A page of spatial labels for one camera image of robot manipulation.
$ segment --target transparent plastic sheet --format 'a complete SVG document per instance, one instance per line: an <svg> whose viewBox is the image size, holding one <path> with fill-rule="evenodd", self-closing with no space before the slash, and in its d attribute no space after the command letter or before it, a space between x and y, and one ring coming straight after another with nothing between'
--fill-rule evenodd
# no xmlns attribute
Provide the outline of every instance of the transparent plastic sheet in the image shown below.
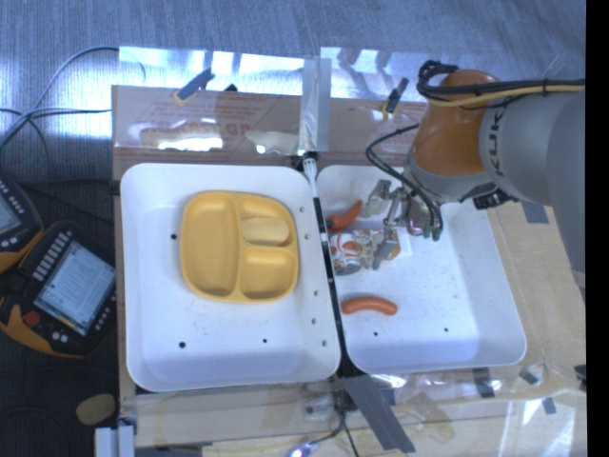
<svg viewBox="0 0 609 457"><path fill-rule="evenodd" d="M146 61L147 52L149 50L129 49L128 54L122 54L122 59L129 55L129 59L136 56L144 62L151 88L120 88L116 94L115 146L119 155L124 152L128 157L135 149L162 149L158 142L141 142L141 134L137 139L129 133L124 134L130 127L125 124L131 123L136 115L130 113L134 109L137 111L140 99L144 103L138 112L150 110L150 103L159 96L170 103L173 92L193 74L201 72L202 62L205 66L211 65L215 74L207 84L209 92L198 93L192 102L177 108L179 112L171 120L152 122L154 127L175 129L180 124L187 124L185 111L188 107L194 107L198 100L208 100L206 106L210 112L205 115L196 109L193 120L207 120L211 124L210 134L204 138L213 145L218 139L213 134L218 129L213 126L226 130L227 122L218 120L217 110L223 109L227 97L225 89L231 84L240 92L239 100L251 99L254 103L247 113L256 126L244 128L246 136L239 137L232 146L224 141L226 136L221 133L224 141L221 148L186 148L186 152L173 155L169 161L180 158L185 162L258 162L270 157L279 158L279 164L285 164L298 149L299 140L303 139L299 124L303 122L300 95L304 60L252 56L251 63L255 66L241 66L239 72L235 72L234 65L230 69L226 66L214 68L216 57L223 56L222 60L225 60L224 54L231 55L232 63L241 64L248 63L249 57L213 52L213 59L210 59L208 51L165 51L165 54L157 54L157 57L164 55L165 61L151 58ZM462 68L488 70L505 79L541 75L544 70L556 67L556 60L526 56L527 59L520 59L521 65L517 67L520 75L502 76L501 60L485 56L324 49L321 57L331 62L333 99L329 105L328 147L322 157L332 164L365 164L363 148L372 140L418 122L424 101L416 93L414 83L418 66L428 58L441 59ZM132 60L125 59L133 66ZM180 74L178 69L186 71ZM381 110L382 101L401 77L407 77L411 83L403 94L401 106L387 117ZM123 91L127 101L121 99ZM263 100L267 100L266 105L261 105ZM313 108L318 105L319 102L313 103ZM167 114L163 108L157 111L159 116ZM240 126L233 130L238 136ZM272 144L265 142L273 137L273 132L279 134L275 136L279 140ZM413 138L414 132L387 141L381 152L389 162L399 164ZM174 146L165 152L175 149ZM559 237L551 230L555 225L551 210L546 209L550 216L549 226L524 224L522 233L514 235L514 229L522 227L521 210L519 205L507 205L489 211L488 216L526 332L527 348L522 360L507 367L373 375L379 386L390 394L394 412L420 455L476 455L476 452L479 455L580 455L585 452L585 392L574 372L574 364L585 364L583 308L560 251ZM535 253L545 257L540 259ZM265 455L286 455L295 445L336 426L333 410L336 394L340 391L332 384L319 383L130 395L122 403L121 417L142 430L137 438L143 447L213 441L214 445L205 448L204 455L247 455L251 450ZM248 420L264 424L242 425L240 430L220 428L231 419L241 420L244 406ZM201 420L205 408L209 421ZM219 413L214 413L213 408L220 408ZM185 423L195 420L198 423ZM382 452L361 414L350 413L347 425L355 430L354 439L360 455ZM251 447L243 450L243 445L231 442L234 439L247 440ZM319 449L319 455L349 455L350 452L344 433L332 443L323 443Z"/></svg>

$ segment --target red button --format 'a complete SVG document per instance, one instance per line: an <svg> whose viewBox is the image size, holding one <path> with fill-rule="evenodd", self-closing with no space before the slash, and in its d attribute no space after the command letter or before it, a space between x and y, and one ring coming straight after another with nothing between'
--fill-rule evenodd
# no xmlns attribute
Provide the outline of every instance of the red button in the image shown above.
<svg viewBox="0 0 609 457"><path fill-rule="evenodd" d="M37 311L28 311L23 321L28 327L36 327L40 322L40 314Z"/></svg>

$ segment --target yellow cable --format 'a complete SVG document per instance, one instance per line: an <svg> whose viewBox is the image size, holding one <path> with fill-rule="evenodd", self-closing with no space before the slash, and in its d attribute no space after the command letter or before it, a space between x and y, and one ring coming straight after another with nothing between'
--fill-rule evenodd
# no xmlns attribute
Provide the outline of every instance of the yellow cable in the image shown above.
<svg viewBox="0 0 609 457"><path fill-rule="evenodd" d="M505 96L515 96L515 95L526 95L529 93L544 93L545 91L568 91L568 92L577 92L582 90L584 87L582 86L574 86L574 85L549 85L547 87L539 86L539 87L528 87L528 88L520 88L520 89L507 89L506 91L496 91L495 93L486 93L480 96L473 96L471 98L463 98L462 100L454 100L454 101L443 101L443 100L435 100L433 98L428 98L427 101L430 104L437 105L438 107L463 107L465 105L475 105L480 102L488 102L490 100L495 100L496 98L502 98Z"/></svg>

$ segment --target red sausage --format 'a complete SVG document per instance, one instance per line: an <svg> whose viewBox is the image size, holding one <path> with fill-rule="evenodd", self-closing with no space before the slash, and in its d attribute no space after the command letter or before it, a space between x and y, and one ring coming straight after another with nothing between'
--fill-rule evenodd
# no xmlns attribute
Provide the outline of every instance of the red sausage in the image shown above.
<svg viewBox="0 0 609 457"><path fill-rule="evenodd" d="M359 296L341 303L341 311L345 315L363 309L374 309L385 315L395 315L398 312L398 306L395 303L378 296Z"/></svg>

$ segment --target yellow divided plate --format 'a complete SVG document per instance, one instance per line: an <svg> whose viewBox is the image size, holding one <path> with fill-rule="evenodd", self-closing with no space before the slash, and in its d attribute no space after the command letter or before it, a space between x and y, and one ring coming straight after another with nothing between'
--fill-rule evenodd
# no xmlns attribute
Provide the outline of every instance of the yellow divided plate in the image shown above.
<svg viewBox="0 0 609 457"><path fill-rule="evenodd" d="M206 191L187 203L182 275L196 293L262 303L286 296L298 278L298 239L289 210L267 196Z"/></svg>

